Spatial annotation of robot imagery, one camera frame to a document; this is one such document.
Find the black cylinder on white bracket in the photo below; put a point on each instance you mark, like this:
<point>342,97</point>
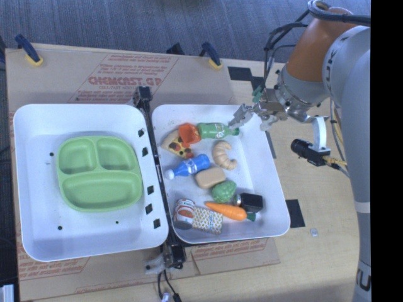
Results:
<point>310,152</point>

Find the green toy broccoli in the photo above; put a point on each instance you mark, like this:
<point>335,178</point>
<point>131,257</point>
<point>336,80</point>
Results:
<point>224,191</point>

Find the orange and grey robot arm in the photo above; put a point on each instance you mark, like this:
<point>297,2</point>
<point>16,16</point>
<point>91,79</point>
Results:
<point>352,83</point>

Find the orange open carton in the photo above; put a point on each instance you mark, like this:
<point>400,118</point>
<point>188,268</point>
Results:
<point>189,134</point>

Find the beige toy croissant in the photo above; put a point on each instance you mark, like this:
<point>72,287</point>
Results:
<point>220,156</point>

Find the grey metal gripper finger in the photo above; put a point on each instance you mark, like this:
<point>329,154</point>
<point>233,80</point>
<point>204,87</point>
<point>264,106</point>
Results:
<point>241,114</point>
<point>267,123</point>

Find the tan toy bread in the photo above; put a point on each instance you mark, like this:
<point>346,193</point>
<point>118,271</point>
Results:
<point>210,177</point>

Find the white plastic tray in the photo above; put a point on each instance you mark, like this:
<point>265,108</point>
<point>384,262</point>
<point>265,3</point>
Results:
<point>267,206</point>
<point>41,175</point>

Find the toy pizza slice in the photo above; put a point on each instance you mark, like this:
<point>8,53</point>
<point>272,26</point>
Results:
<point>173,145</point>

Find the brown cardboard board red print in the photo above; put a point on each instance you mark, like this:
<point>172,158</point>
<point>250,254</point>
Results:
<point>78,71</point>

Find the orange toy carrot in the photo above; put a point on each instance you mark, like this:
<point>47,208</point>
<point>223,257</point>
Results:
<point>230,211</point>

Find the green divided plate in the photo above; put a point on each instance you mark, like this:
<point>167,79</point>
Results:
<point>99,187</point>

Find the black bottle with metal cap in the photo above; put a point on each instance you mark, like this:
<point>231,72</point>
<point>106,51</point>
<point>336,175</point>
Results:
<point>252,202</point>

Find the blue toy bottle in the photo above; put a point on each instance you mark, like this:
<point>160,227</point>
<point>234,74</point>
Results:
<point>192,166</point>

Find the yellow patterned carton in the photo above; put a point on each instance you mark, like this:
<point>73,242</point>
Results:
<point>207,220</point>

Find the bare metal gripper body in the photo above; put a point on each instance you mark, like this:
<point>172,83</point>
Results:
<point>274,106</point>

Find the green toy bottle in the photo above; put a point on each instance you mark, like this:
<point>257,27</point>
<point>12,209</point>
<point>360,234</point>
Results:
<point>212,131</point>

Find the red and white can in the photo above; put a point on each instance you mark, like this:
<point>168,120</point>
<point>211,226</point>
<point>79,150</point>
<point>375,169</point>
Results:
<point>184,214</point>

